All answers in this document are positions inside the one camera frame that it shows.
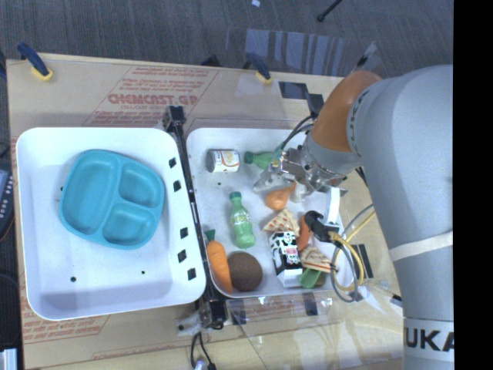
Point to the blue divided plate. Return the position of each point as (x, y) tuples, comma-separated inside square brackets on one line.
[(111, 199)]

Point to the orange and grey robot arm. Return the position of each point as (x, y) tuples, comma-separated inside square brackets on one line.
[(408, 160)]

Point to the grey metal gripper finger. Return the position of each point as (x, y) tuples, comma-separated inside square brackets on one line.
[(299, 193), (269, 181)]

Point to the white and orange can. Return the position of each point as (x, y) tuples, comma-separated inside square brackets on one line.
[(223, 161)]

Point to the orange carrot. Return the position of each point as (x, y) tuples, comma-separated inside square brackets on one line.
[(218, 260)]

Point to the orange sausage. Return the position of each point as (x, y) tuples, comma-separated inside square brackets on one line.
[(303, 234)]

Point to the green bottle with yellow label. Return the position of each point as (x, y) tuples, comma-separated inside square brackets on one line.
[(242, 224)]

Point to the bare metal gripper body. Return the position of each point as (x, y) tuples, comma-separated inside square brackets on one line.
[(308, 170)]

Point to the tan sandwich slice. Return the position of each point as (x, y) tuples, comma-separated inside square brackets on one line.
[(315, 260)]

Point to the brown cardboard board red print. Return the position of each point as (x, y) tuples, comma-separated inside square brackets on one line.
[(115, 91)]

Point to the orange chicken drumstick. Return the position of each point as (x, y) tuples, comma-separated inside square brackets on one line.
[(278, 199)]

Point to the thin black and white rod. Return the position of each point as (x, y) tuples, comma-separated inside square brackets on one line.
[(192, 206)]

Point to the black cylinder on white bracket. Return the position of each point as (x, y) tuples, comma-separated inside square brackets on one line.
[(318, 224)]

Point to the brown round ball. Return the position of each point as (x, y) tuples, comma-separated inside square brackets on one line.
[(245, 271)]

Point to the dark green bottle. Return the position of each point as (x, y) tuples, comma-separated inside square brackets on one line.
[(262, 159)]

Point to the pizza slice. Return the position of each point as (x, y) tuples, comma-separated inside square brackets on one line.
[(282, 222)]

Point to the cow print milk carton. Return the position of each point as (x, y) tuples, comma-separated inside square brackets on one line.
[(287, 256)]

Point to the white plastic tray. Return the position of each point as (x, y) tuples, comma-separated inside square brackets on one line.
[(96, 283), (215, 199)]

